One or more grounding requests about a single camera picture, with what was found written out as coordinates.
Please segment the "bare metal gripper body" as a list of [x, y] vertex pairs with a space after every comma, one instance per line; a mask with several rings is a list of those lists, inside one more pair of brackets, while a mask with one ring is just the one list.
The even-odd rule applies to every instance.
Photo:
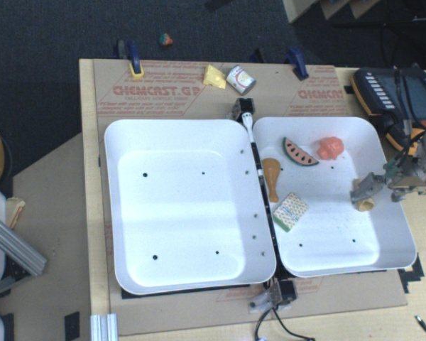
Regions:
[[426, 195], [426, 158], [409, 156], [404, 161], [393, 158], [383, 168], [393, 202], [404, 200], [408, 193]]

